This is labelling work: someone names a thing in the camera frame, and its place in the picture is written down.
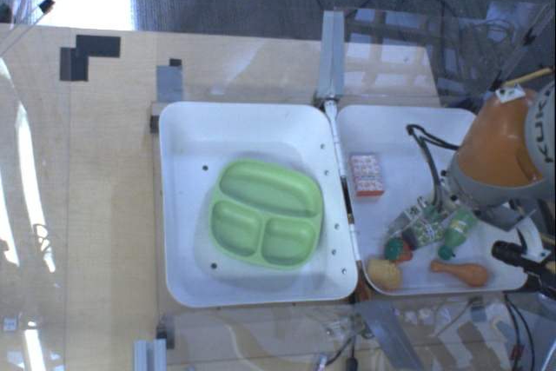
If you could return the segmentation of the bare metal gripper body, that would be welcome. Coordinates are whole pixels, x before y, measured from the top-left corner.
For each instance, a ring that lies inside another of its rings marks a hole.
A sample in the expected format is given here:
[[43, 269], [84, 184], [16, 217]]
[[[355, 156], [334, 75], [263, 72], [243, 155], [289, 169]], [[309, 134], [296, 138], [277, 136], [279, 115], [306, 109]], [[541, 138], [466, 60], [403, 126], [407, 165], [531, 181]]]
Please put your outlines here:
[[430, 222], [443, 221], [459, 206], [459, 197], [449, 188], [446, 179], [440, 179], [440, 184], [434, 185], [432, 192], [420, 197], [422, 214]]

